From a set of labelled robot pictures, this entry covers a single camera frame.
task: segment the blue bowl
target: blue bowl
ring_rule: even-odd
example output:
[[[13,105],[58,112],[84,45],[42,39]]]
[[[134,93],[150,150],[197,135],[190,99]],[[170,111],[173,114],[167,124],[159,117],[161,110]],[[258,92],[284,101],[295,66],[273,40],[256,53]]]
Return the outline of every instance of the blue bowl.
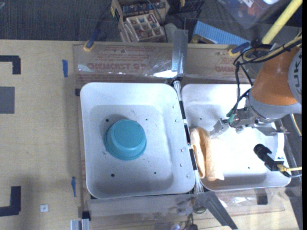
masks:
[[[106,150],[115,158],[137,159],[146,148],[145,131],[137,122],[121,119],[107,130],[105,145]]]

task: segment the black cable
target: black cable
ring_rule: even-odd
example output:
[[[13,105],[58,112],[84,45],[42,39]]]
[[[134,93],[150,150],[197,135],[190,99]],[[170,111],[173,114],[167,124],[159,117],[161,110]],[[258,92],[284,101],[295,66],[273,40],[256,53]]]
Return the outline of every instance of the black cable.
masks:
[[[203,207],[203,208],[204,208],[204,210],[202,210],[202,211],[194,210],[193,212],[194,212],[195,214],[201,215],[201,214],[205,213],[205,211],[207,210],[207,208],[205,208],[205,207]]]
[[[233,113],[237,110],[237,107],[238,107],[238,105],[239,105],[239,102],[240,102],[244,97],[247,96],[247,94],[249,93],[250,90],[251,90],[251,89],[246,90],[246,91],[244,92],[244,94],[241,95],[239,99],[237,99],[236,104],[234,105],[234,107],[233,107],[233,108],[231,109],[231,111],[230,111],[231,114],[233,114]]]
[[[248,81],[249,81],[251,87],[253,87],[253,81],[251,80],[251,78],[250,78],[248,72],[246,71],[246,69],[244,68],[244,66],[241,65],[241,68],[242,68],[242,70],[244,71],[244,73],[245,73],[245,75],[246,75],[246,77],[247,77],[247,79],[248,79]]]
[[[238,92],[237,92],[236,104],[234,106],[232,113],[236,112],[236,110],[238,108],[239,100],[240,100],[240,93],[239,93],[239,91],[240,91],[240,79],[239,79],[239,75],[238,75],[239,69],[240,69],[240,66],[236,65],[235,76],[236,76],[236,84],[237,84],[237,91]]]
[[[187,222],[186,222],[184,228],[181,229],[181,230],[187,229],[187,226],[188,226],[188,224],[190,223],[190,221],[192,221],[192,225],[193,225],[193,224],[194,224],[193,213],[191,213],[191,214],[188,215]]]
[[[295,174],[295,175],[290,175],[287,171],[281,172],[284,176],[289,177],[289,178],[297,178],[302,176],[303,174]]]

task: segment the floor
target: floor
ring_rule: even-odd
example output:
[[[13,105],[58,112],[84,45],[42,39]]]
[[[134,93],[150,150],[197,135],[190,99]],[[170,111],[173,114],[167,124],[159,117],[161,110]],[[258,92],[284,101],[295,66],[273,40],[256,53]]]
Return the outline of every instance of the floor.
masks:
[[[72,176],[81,178],[81,165],[75,163],[80,159],[80,151],[75,132],[78,129],[77,120],[74,118],[77,115],[76,100],[71,92],[74,81],[70,77],[64,81],[62,72],[54,75],[53,71],[61,67],[61,64],[50,66],[42,61],[42,55],[52,62],[57,62],[56,64],[61,62],[62,56],[72,59],[69,41],[87,40],[101,11],[110,1],[0,0],[6,3],[0,9],[0,39],[67,41],[67,44],[62,45],[53,44],[52,41],[47,45],[38,43],[36,49],[33,45],[28,47],[27,44],[20,44],[16,49],[16,44],[0,41],[1,55],[22,52],[27,66],[23,69],[22,75],[13,76],[7,67],[8,64],[0,63],[2,76],[7,76],[0,79],[0,85],[15,86],[16,95],[20,96],[14,117],[2,115],[0,119],[0,144],[4,147],[2,158],[7,160],[1,164],[0,170],[0,206],[9,205],[10,186],[21,184],[25,185],[22,191],[22,205],[27,205],[27,210],[22,211],[19,218],[0,219],[6,224],[5,229],[58,229],[59,225],[65,226],[67,221],[80,215],[78,211],[82,207],[82,201],[78,197],[73,197],[71,190]],[[190,13],[186,16],[191,18],[195,14]],[[264,23],[271,24],[277,16],[278,14],[272,16]],[[253,36],[258,30],[241,30],[216,0],[206,0],[200,19],[218,21],[223,29],[250,39],[254,39]],[[169,20],[178,23],[174,18]],[[302,26],[301,8],[287,25]],[[106,16],[103,27],[110,32],[107,41],[120,40],[111,16]],[[58,52],[61,52],[56,59],[52,54],[46,55],[46,51],[51,50],[53,45],[59,47]],[[47,108],[46,103],[53,104]],[[301,127],[301,115],[296,117]],[[283,121],[294,134],[289,117],[285,117]],[[294,148],[292,153],[296,163],[301,164],[301,140],[290,135],[288,141]],[[81,195],[80,191],[81,183],[77,180],[77,195]],[[286,193],[293,204],[298,225],[302,229],[301,181],[293,180]],[[49,205],[49,215],[39,212],[38,205],[44,203]]]

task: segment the cardboard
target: cardboard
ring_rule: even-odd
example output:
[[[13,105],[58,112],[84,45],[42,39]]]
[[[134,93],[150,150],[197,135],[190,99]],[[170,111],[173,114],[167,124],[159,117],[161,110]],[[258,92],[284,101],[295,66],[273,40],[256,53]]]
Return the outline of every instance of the cardboard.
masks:
[[[163,24],[165,17],[167,15],[167,12],[169,10],[169,4],[168,4],[167,0],[160,0],[160,2],[165,2],[165,8],[157,9],[162,20],[160,20],[160,17],[155,10],[149,10],[149,13],[153,13],[156,16],[158,22],[160,24]],[[124,25],[125,20],[123,18],[123,10],[122,10],[122,7],[119,4],[118,0],[112,0],[112,2],[111,2],[111,13],[112,13],[114,19],[118,22],[118,29],[120,31],[120,36],[121,36],[122,41],[123,42],[132,42],[132,40],[130,39],[130,37],[127,33],[127,30],[125,29],[125,25]]]

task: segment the white sink basin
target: white sink basin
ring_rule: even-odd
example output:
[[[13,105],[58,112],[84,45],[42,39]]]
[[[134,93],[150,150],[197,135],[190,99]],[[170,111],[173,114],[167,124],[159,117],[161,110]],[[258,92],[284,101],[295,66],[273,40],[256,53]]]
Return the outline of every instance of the white sink basin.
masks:
[[[96,198],[181,194],[195,184],[177,94],[166,84],[89,83],[81,89],[86,183]],[[116,121],[131,119],[145,131],[137,159],[106,151],[104,137]]]
[[[242,93],[249,85],[241,85]],[[182,89],[182,98],[190,128],[202,127],[208,131],[219,118],[226,119],[226,114],[236,102],[235,84],[188,84]],[[290,183],[290,178],[280,172],[271,172],[254,153],[254,147],[261,143],[269,149],[284,146],[284,136],[265,136],[257,129],[246,128],[237,134],[229,128],[219,135],[227,146],[219,148],[223,163],[225,180],[208,181],[202,179],[206,188],[213,191],[280,187]]]

